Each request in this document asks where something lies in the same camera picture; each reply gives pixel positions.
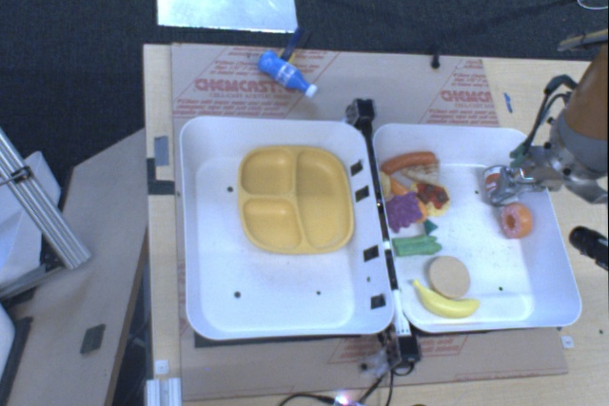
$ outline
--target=yellow plate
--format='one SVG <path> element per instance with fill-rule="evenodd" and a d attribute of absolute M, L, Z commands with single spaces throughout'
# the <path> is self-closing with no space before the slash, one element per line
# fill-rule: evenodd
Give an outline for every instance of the yellow plate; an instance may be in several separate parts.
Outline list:
<path fill-rule="evenodd" d="M 353 234 L 342 163 L 307 145 L 260 147 L 246 154 L 239 166 L 239 215 L 255 245 L 282 254 L 331 252 Z"/>

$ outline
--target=yellow banana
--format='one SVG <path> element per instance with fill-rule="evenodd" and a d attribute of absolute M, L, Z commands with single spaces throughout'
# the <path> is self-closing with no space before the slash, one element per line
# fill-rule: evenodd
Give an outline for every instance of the yellow banana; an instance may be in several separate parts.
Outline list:
<path fill-rule="evenodd" d="M 431 313 L 440 315 L 448 319 L 464 319 L 473 314 L 478 307 L 480 302 L 471 298 L 465 298 L 462 300 L 450 300 L 445 298 L 439 293 L 426 288 L 419 280 L 414 280 L 412 285 L 419 291 L 422 305 L 427 308 Z"/>

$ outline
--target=black carpet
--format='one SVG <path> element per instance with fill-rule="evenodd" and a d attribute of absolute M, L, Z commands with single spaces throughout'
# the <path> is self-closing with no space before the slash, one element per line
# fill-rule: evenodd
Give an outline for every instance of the black carpet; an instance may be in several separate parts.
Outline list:
<path fill-rule="evenodd" d="M 605 5 L 607 0 L 586 0 Z M 0 0 L 0 126 L 42 150 L 60 183 L 71 166 L 141 128 L 142 45 L 279 47 L 287 35 L 156 25 L 156 0 Z M 558 53 L 607 27 L 573 0 L 296 0 L 307 48 L 591 59 Z"/>

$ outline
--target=white tray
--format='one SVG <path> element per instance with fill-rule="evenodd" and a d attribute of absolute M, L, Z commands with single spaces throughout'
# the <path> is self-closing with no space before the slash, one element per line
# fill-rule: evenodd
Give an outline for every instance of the white tray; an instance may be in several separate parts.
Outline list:
<path fill-rule="evenodd" d="M 349 174 L 355 229 L 327 254 L 283 255 L 251 243 L 239 217 L 239 164 L 264 145 L 314 145 Z M 383 330 L 394 304 L 365 141 L 338 122 L 200 117 L 180 136 L 187 316 L 212 339 L 359 335 Z M 350 175 L 350 166 L 362 170 Z M 378 257 L 364 250 L 378 247 Z"/>
<path fill-rule="evenodd" d="M 431 150 L 441 164 L 440 183 L 451 204 L 431 218 L 442 245 L 439 255 L 459 258 L 471 275 L 467 297 L 481 301 L 467 319 L 445 319 L 428 312 L 411 282 L 429 285 L 426 266 L 433 257 L 396 258 L 402 305 L 408 320 L 430 333 L 505 328 L 566 326 L 581 311 L 578 288 L 547 192 L 526 193 L 521 202 L 531 210 L 534 227 L 523 239 L 508 240 L 500 229 L 498 209 L 484 200 L 481 174 L 495 164 L 509 164 L 509 152 L 524 135 L 508 128 L 387 125 L 375 134 L 379 162 L 409 151 Z M 396 235 L 423 232 L 411 225 Z"/>

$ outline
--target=cucumber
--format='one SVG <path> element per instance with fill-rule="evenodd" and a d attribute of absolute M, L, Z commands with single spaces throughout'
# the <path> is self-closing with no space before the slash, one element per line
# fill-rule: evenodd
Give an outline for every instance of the cucumber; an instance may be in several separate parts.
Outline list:
<path fill-rule="evenodd" d="M 417 237 L 396 237 L 391 240 L 396 257 L 431 256 L 442 250 L 435 237 L 420 235 Z"/>

